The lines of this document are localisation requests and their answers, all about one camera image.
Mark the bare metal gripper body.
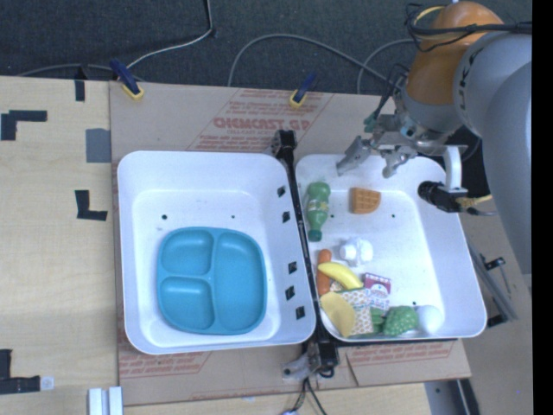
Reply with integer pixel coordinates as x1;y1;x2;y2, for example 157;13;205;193
365;112;446;158

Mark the orange waffle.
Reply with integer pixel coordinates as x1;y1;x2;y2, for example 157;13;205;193
348;187;383;215

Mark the green plastic bottle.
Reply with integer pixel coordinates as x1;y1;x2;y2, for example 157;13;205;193
303;181;333;243

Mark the white plastic tray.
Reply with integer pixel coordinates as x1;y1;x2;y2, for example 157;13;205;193
295;152;489;344
116;150;318;356

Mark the thin black rod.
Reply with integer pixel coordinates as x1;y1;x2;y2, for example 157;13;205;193
283;144;329;350

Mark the white plastic bottle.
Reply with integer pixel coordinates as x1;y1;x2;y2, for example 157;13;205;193
338;236;375;268

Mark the orange carrot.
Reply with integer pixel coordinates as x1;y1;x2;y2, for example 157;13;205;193
315;248;334;297

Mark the yellow banana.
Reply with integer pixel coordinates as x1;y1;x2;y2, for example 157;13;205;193
317;261;365;291

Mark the red and white carton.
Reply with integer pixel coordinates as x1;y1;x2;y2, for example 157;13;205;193
361;271;393;313

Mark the orange and green patterned packet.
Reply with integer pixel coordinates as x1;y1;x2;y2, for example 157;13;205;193
338;287;375;338

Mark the yellow taco shell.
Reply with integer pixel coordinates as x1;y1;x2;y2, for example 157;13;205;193
319;290;358;339

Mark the white egg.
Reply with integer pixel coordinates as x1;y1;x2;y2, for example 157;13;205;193
416;303;445;336

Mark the brown cardboard board red print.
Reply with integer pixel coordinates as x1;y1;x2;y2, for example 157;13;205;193
107;80;473;407

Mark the blue divided plate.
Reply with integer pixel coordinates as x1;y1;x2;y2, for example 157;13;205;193
156;226;269;336

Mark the black cylinder on white bracket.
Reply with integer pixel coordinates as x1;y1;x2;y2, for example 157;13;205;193
415;144;470;214

